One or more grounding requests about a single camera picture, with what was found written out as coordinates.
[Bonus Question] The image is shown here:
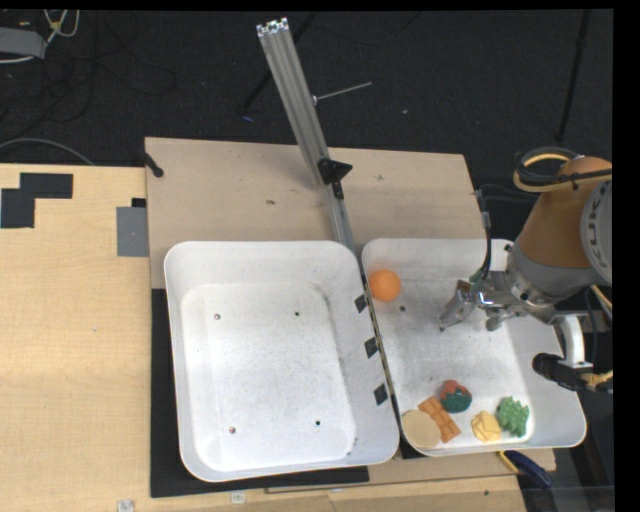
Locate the beige round biscuit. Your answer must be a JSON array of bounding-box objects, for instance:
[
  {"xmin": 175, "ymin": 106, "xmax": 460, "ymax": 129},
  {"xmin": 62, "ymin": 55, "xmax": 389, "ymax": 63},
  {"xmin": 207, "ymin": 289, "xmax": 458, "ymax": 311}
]
[{"xmin": 401, "ymin": 409, "xmax": 442, "ymax": 450}]

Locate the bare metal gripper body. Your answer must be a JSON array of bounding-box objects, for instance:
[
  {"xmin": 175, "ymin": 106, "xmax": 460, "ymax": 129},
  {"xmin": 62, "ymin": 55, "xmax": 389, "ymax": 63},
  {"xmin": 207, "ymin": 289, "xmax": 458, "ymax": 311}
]
[{"xmin": 468, "ymin": 272, "xmax": 558, "ymax": 325}]

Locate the green toy broccoli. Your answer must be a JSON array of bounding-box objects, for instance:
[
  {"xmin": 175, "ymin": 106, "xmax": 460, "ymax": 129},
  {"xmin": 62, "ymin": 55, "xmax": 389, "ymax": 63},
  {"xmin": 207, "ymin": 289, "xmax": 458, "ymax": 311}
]
[{"xmin": 495, "ymin": 395, "xmax": 531, "ymax": 439}]

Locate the white plastic tray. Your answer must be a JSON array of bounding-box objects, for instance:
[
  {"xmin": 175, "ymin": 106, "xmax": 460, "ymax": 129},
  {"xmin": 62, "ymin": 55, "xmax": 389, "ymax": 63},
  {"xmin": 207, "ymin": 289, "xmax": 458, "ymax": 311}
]
[
  {"xmin": 360, "ymin": 237, "xmax": 588, "ymax": 458},
  {"xmin": 163, "ymin": 240, "xmax": 401, "ymax": 483}
]

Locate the pale wood board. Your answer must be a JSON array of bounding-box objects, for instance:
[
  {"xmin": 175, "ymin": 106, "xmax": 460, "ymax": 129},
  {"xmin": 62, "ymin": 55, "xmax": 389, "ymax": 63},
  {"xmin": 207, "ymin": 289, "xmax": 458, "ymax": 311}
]
[{"xmin": 144, "ymin": 137, "xmax": 557, "ymax": 496}]

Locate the orange toy waffle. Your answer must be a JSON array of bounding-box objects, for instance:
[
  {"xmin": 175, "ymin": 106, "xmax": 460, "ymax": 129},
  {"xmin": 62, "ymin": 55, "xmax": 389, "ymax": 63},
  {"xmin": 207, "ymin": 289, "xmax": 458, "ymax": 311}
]
[{"xmin": 417, "ymin": 395, "xmax": 462, "ymax": 444}]

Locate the red and green toy strawberry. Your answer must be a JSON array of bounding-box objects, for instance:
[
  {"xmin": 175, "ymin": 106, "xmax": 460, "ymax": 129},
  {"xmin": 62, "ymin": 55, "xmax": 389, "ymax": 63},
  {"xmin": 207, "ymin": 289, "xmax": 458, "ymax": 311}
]
[{"xmin": 439, "ymin": 379, "xmax": 474, "ymax": 415}]

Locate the orange ball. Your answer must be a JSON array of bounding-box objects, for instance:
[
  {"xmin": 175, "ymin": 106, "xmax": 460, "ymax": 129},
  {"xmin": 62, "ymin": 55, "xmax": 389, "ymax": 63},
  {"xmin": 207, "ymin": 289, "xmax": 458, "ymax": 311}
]
[{"xmin": 368, "ymin": 269, "xmax": 403, "ymax": 303}]

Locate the yellow toy food lump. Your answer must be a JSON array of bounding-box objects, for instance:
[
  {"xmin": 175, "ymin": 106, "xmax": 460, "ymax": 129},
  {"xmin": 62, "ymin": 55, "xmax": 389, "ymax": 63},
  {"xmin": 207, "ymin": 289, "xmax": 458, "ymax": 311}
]
[{"xmin": 470, "ymin": 410, "xmax": 503, "ymax": 444}]

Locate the black cylinder on white bracket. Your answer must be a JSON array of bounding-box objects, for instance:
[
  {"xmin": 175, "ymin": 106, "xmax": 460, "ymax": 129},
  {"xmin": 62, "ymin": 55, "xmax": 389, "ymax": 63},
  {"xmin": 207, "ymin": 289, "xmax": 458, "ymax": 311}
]
[{"xmin": 531, "ymin": 312, "xmax": 614, "ymax": 394}]

